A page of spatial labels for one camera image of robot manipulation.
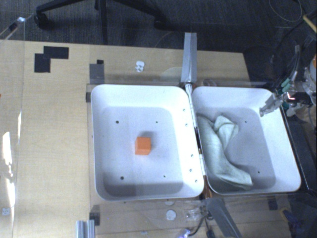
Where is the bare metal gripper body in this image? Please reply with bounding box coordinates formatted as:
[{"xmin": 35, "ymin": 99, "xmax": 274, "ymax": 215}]
[{"xmin": 279, "ymin": 86, "xmax": 307, "ymax": 106}]

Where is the white plastic tray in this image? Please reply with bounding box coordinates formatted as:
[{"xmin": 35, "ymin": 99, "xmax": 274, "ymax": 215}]
[
  {"xmin": 191, "ymin": 86, "xmax": 302, "ymax": 196},
  {"xmin": 90, "ymin": 83, "xmax": 205, "ymax": 202}
]

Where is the pale green towel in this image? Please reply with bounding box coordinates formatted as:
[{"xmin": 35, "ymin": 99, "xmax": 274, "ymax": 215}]
[{"xmin": 196, "ymin": 115, "xmax": 254, "ymax": 191}]

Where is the orange cube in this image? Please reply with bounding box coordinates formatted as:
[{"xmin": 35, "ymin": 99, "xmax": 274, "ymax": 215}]
[{"xmin": 134, "ymin": 136, "xmax": 152, "ymax": 156}]

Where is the black office chair base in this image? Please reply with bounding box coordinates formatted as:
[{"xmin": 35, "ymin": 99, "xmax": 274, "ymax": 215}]
[{"xmin": 34, "ymin": 0, "xmax": 175, "ymax": 45}]

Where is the black cylinder on white bracket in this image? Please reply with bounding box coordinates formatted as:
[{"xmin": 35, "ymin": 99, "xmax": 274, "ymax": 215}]
[{"xmin": 285, "ymin": 92, "xmax": 314, "ymax": 117}]

